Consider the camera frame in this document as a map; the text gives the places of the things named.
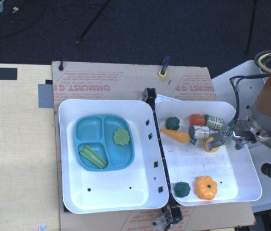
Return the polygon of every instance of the blue divided plate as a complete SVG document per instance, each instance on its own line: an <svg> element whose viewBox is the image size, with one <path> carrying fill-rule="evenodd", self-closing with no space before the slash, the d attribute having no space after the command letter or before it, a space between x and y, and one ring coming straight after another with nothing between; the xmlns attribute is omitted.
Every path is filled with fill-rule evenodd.
<svg viewBox="0 0 271 231"><path fill-rule="evenodd" d="M129 131L130 141L121 146L114 143L113 134L117 129ZM128 167L135 157L135 147L128 123L118 115L89 115L80 118L74 126L74 143L81 165L87 170L109 171ZM88 145L107 164L99 168L80 154Z"/></svg>

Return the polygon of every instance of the plastic food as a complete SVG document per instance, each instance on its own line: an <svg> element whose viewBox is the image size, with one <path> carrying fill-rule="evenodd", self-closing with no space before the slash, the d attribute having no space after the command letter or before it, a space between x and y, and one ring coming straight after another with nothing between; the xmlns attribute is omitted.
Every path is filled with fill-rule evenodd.
<svg viewBox="0 0 271 231"><path fill-rule="evenodd" d="M195 190L201 199L212 200L217 194L217 183L210 176L200 176L195 182Z"/></svg>
<svg viewBox="0 0 271 231"><path fill-rule="evenodd" d="M117 145L127 145L130 141L129 131L119 128L114 132L113 139Z"/></svg>
<svg viewBox="0 0 271 231"><path fill-rule="evenodd" d="M205 115L204 118L206 120L205 126L213 131L219 131L223 126L224 120L222 118L217 118L212 115Z"/></svg>
<svg viewBox="0 0 271 231"><path fill-rule="evenodd" d="M178 130L180 120L177 117L169 117L166 119L165 127L167 129Z"/></svg>
<svg viewBox="0 0 271 231"><path fill-rule="evenodd" d="M212 141L213 141L213 137L209 137L208 139L206 139L206 142L205 142L205 148L206 148L206 150L209 151L209 152L216 152L217 150L220 149L220 146L214 147L214 148L212 148L212 149L210 150L209 147L208 147L208 143L209 143L209 142L212 142Z"/></svg>
<svg viewBox="0 0 271 231"><path fill-rule="evenodd" d="M210 129L206 126L190 126L189 135L192 139L205 140L210 135Z"/></svg>
<svg viewBox="0 0 271 231"><path fill-rule="evenodd" d="M107 164L91 147L85 145L84 148L79 152L87 160L91 161L99 168L104 168Z"/></svg>
<svg viewBox="0 0 271 231"><path fill-rule="evenodd" d="M206 119L199 114L192 114L189 121L191 126L205 126Z"/></svg>
<svg viewBox="0 0 271 231"><path fill-rule="evenodd" d="M189 195L191 187L187 182L179 182L174 187L174 193L177 197L183 198Z"/></svg>
<svg viewBox="0 0 271 231"><path fill-rule="evenodd" d="M177 131L177 130L165 129L165 128L160 128L160 131L181 143L188 143L191 140L189 134L183 131Z"/></svg>

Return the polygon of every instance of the toy carrot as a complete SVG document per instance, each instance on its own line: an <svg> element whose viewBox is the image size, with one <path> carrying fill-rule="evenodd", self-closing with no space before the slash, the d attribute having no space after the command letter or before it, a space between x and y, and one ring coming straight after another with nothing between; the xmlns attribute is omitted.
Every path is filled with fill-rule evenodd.
<svg viewBox="0 0 271 231"><path fill-rule="evenodd" d="M188 143L191 140L189 134L182 131L177 131L173 129L165 129L165 128L160 128L160 131L172 137L173 139L176 139L177 141L181 143Z"/></svg>

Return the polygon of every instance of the toy orange pepper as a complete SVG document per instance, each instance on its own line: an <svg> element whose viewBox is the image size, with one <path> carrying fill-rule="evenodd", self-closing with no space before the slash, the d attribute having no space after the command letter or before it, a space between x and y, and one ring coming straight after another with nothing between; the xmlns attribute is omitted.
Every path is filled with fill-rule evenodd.
<svg viewBox="0 0 271 231"><path fill-rule="evenodd" d="M210 176L200 176L195 182L195 190L201 199L211 200L217 194L217 183Z"/></svg>

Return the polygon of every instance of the metal can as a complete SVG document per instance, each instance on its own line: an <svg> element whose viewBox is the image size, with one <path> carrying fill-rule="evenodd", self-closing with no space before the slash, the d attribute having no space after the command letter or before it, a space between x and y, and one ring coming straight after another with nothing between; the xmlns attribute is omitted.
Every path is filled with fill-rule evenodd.
<svg viewBox="0 0 271 231"><path fill-rule="evenodd" d="M224 123L224 120L222 118L217 118L212 115L205 115L206 119L206 126L209 127L213 131L219 131Z"/></svg>
<svg viewBox="0 0 271 231"><path fill-rule="evenodd" d="M205 140L210 135L210 129L206 126L190 126L189 136L196 140Z"/></svg>

